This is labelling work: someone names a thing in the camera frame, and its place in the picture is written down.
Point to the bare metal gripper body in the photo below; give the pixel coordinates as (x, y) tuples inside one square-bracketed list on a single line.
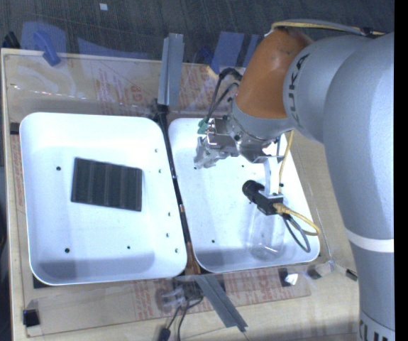
[(225, 137)]

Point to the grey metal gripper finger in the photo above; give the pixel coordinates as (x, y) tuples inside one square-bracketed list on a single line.
[(220, 156), (201, 155)]

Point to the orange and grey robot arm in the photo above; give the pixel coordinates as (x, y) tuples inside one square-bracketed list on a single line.
[(349, 126)]

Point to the white plastic tray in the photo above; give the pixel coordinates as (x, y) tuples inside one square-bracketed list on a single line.
[(221, 204), (93, 240)]

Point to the black ribbed rectangular pad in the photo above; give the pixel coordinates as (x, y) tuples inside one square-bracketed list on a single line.
[(107, 184)]

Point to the brown cardboard board red print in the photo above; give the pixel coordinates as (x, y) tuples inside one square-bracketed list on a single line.
[(118, 84)]

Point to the black cylinder on white bracket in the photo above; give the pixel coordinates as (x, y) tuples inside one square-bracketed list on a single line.
[(260, 195)]

